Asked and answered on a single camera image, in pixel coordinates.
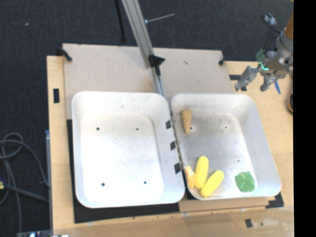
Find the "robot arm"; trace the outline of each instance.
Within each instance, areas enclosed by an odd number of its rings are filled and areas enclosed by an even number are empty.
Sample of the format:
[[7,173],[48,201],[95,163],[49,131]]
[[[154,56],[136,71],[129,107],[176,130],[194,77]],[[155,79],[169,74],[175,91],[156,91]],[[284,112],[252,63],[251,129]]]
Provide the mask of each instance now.
[[[259,64],[257,68],[246,68],[240,80],[235,83],[236,90],[251,83],[257,74],[264,79],[260,87],[261,91],[269,89],[272,83],[277,86],[277,80],[285,78],[287,74],[293,74],[294,12],[281,32],[276,31],[276,20],[270,13],[263,15],[261,19],[269,26],[269,33],[263,48],[256,55]],[[274,51],[269,51],[274,41],[276,47]]]

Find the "black sticker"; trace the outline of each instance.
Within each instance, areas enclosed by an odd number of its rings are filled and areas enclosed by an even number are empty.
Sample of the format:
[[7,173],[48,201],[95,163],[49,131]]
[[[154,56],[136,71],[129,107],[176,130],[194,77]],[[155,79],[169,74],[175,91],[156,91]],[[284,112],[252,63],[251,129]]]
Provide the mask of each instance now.
[[170,149],[174,150],[175,148],[176,148],[176,142],[173,141],[173,142],[170,143]]
[[252,222],[251,222],[251,219],[246,219],[245,222],[246,222],[247,228],[253,227]]
[[238,81],[240,79],[240,76],[239,75],[229,75],[229,79],[232,80],[232,81]]
[[167,127],[167,129],[171,128],[171,121],[170,120],[166,123],[166,127]]
[[53,89],[53,93],[54,93],[54,104],[57,104],[60,101],[59,89]]
[[176,171],[176,174],[178,174],[181,171],[180,163],[174,165],[174,170]]
[[266,209],[277,208],[277,207],[284,207],[284,201],[283,201],[281,193],[275,196],[275,200],[269,201],[269,205],[266,206]]

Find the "yellow corn toy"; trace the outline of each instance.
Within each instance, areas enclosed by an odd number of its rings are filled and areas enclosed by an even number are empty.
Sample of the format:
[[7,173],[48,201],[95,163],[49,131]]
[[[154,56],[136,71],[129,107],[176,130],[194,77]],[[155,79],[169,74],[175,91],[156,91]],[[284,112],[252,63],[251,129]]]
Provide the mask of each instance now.
[[204,198],[209,197],[222,183],[224,179],[224,172],[216,170],[206,181],[204,187],[201,190],[201,196]]
[[202,189],[208,173],[208,158],[206,156],[201,156],[197,160],[197,167],[196,167],[196,188]]

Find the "dark floor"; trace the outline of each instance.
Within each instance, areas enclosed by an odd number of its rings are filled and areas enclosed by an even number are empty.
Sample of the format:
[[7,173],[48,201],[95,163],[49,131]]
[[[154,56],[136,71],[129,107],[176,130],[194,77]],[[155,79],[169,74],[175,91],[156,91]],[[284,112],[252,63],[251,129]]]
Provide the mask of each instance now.
[[[293,9],[289,0],[139,3],[145,19],[175,13],[148,24],[154,47],[221,50],[226,60],[238,61],[254,61],[262,47],[268,30],[260,19],[263,14],[270,12],[282,30]],[[122,15],[127,44],[136,45],[123,10]],[[19,133],[46,173],[46,56],[54,55],[62,43],[117,45],[120,37],[114,0],[0,0],[0,140]],[[1,154],[16,149],[11,145]],[[18,187],[47,195],[37,162],[25,147],[8,162]],[[0,161],[5,180],[6,166]],[[5,194],[0,190],[0,237],[13,237],[20,231],[17,197]],[[50,228],[46,202],[20,195],[20,204],[22,231]]]

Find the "black clamp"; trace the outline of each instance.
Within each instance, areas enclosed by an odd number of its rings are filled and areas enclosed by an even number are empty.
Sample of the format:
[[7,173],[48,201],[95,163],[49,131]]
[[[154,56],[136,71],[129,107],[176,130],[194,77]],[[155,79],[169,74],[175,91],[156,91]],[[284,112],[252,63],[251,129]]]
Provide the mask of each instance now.
[[161,58],[161,57],[158,57],[158,56],[154,56],[153,54],[151,54],[148,57],[148,59],[149,59],[150,66],[152,68],[155,68],[156,74],[158,76],[161,76],[161,72],[160,72],[159,66],[165,61],[165,59]]
[[221,59],[221,60],[218,62],[218,64],[219,64],[219,65],[223,65],[223,64],[224,64],[224,61],[225,61],[225,59],[223,58],[223,59]]
[[67,61],[72,61],[73,59],[69,56],[69,54],[61,47],[57,48],[56,56],[65,56]]

